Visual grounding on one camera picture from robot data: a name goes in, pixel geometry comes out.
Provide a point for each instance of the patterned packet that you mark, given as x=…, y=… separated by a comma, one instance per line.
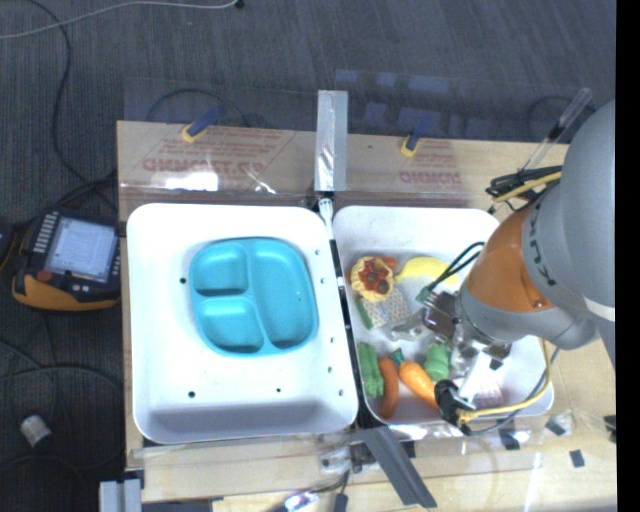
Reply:
x=387, y=311

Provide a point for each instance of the yellow banana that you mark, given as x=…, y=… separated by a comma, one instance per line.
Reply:
x=425, y=267

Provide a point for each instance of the green toy vegetable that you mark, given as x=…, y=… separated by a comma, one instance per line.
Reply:
x=437, y=364

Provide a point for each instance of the brown cardboard board red print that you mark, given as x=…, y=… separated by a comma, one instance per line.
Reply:
x=210, y=160

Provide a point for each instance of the orange sausage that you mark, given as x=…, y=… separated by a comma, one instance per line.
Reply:
x=389, y=390

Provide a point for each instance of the yellow pizza slice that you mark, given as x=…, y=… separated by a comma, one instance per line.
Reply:
x=371, y=280

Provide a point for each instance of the small silver can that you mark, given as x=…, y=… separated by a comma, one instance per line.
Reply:
x=35, y=430

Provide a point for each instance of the white plastic tray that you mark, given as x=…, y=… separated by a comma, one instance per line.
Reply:
x=165, y=325
x=400, y=230

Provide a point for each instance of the black cylinder on white bracket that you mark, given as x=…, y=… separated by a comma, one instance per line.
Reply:
x=450, y=397

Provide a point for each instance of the orange carrot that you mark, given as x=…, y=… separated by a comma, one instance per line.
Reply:
x=417, y=381

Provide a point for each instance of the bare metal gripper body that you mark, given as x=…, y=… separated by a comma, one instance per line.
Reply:
x=442, y=317

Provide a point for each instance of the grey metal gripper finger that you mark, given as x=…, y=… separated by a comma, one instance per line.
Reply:
x=407, y=333
x=419, y=316

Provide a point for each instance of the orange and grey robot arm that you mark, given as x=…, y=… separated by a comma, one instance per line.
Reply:
x=560, y=250

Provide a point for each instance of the green asparagus bunch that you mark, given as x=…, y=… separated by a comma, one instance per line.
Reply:
x=371, y=372

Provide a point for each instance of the blue divided plate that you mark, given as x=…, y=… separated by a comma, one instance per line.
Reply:
x=280, y=290

